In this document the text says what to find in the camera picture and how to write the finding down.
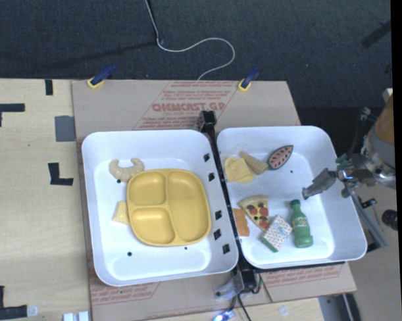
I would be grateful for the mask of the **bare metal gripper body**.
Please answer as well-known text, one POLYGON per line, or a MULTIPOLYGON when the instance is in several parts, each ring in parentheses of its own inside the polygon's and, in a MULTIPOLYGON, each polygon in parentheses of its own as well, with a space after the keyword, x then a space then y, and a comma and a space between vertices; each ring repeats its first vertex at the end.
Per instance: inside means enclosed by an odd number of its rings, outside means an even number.
POLYGON ((343 154, 336 159, 337 177, 341 182, 346 182, 352 188, 362 184, 374 186, 384 185, 389 188, 396 188, 395 168, 376 153, 366 156, 353 153, 349 156, 343 154))

